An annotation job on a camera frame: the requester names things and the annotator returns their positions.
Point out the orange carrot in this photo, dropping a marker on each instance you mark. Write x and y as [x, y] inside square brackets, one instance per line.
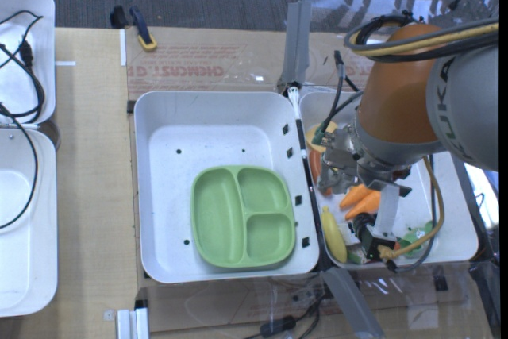
[353, 195]
[365, 205]

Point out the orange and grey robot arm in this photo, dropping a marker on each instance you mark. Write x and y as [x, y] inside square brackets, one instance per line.
[397, 91]

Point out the green and red small toy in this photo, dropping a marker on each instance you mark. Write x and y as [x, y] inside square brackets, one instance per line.
[355, 256]

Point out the white small packet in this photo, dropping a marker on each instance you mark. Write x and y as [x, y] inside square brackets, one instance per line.
[348, 236]

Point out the yellow round toy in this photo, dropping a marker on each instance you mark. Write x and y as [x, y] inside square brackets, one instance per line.
[312, 132]

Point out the yellow banana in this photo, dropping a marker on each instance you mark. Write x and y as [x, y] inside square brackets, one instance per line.
[334, 236]

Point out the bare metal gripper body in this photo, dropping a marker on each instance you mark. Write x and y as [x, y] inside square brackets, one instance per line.
[341, 151]

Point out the red sausage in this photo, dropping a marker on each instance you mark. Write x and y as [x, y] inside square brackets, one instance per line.
[314, 164]

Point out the brown cardboard board red print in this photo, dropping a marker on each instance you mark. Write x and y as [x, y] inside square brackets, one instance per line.
[190, 63]

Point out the green toy vegetable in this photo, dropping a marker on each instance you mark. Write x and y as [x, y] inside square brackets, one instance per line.
[409, 240]

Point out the white plastic tray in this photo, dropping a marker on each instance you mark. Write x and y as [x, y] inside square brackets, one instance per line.
[24, 83]
[166, 186]
[24, 250]
[452, 210]

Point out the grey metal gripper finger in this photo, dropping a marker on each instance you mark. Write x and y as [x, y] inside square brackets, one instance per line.
[346, 180]
[327, 176]

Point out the green divided plate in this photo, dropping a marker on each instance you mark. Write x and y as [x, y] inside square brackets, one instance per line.
[218, 210]

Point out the black cylinder on white bracket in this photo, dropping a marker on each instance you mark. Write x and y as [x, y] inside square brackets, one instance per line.
[387, 206]

